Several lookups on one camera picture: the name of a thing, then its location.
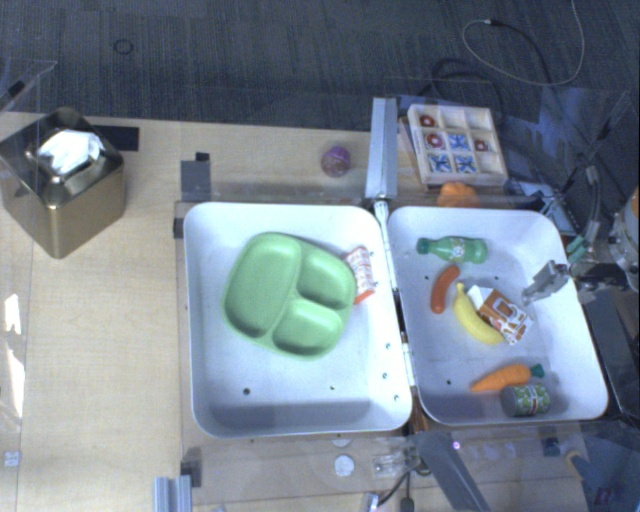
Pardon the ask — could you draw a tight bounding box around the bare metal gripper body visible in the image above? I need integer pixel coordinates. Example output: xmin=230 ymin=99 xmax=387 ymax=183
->
xmin=570 ymin=208 xmax=640 ymax=297

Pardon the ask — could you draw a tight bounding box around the orange and white carton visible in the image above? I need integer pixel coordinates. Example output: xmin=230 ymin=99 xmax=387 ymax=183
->
xmin=466 ymin=284 xmax=534 ymax=347

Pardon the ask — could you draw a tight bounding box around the yellow banana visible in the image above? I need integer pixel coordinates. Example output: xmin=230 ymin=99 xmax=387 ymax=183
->
xmin=452 ymin=282 xmax=506 ymax=347

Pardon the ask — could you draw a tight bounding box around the green plastic bottle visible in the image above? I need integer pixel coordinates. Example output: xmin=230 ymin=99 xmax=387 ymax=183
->
xmin=415 ymin=235 xmax=489 ymax=266

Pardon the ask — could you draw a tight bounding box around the orange sausage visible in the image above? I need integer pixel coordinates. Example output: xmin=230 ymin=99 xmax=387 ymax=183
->
xmin=430 ymin=264 xmax=462 ymax=316

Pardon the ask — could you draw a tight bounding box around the orange carrot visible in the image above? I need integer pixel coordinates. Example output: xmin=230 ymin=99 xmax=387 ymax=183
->
xmin=469 ymin=362 xmax=546 ymax=394

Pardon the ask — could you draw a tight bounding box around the orange toy food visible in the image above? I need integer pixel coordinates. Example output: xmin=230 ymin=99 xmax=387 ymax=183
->
xmin=436 ymin=181 xmax=482 ymax=209

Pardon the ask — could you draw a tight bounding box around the white plastic tray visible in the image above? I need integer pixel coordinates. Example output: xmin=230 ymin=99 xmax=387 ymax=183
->
xmin=387 ymin=205 xmax=610 ymax=428
xmin=182 ymin=201 xmax=414 ymax=440

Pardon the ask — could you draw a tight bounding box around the green labelled can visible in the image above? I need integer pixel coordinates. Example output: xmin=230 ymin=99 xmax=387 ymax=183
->
xmin=500 ymin=382 xmax=552 ymax=419

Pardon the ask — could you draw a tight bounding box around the wooden grid game box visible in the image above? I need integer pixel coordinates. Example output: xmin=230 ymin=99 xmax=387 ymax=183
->
xmin=398 ymin=103 xmax=511 ymax=190

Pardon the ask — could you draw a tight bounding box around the orange and white packet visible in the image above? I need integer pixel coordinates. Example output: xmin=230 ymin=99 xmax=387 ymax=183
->
xmin=343 ymin=245 xmax=378 ymax=306

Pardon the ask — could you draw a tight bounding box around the green divided plate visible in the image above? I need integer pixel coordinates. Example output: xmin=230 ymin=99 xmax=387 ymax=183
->
xmin=220 ymin=231 xmax=359 ymax=359

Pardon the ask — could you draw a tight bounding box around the pale wood board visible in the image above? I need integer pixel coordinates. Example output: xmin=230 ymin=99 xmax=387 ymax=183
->
xmin=174 ymin=119 xmax=621 ymax=507

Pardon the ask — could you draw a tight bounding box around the gold metal box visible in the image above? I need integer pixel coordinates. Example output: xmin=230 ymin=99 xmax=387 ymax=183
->
xmin=0 ymin=105 xmax=127 ymax=260

